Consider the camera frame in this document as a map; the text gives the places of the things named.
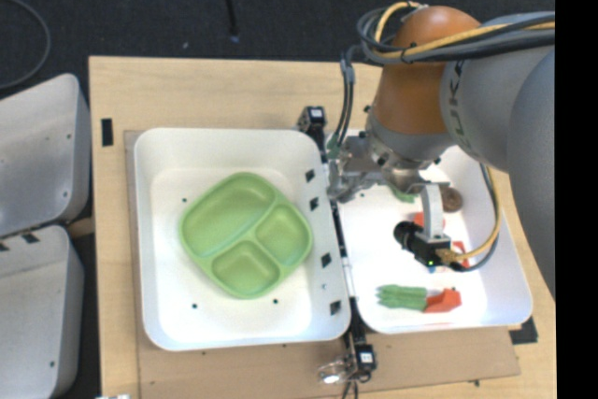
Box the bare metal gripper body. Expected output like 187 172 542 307
326 133 440 204

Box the green broccoli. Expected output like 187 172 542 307
390 185 418 205

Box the thin black rod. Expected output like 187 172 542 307
311 125 366 348

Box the white plastic tray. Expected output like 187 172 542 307
325 133 534 335
134 127 352 352

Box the brown round biscuit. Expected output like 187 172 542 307
440 186 464 214

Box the green divided plate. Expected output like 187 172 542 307
178 171 314 301

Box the orange carrot with green top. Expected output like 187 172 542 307
375 283 463 314

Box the black block with wires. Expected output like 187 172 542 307
297 105 328 133
352 343 377 373

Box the black cylinder on white bracket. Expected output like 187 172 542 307
393 181 453 268

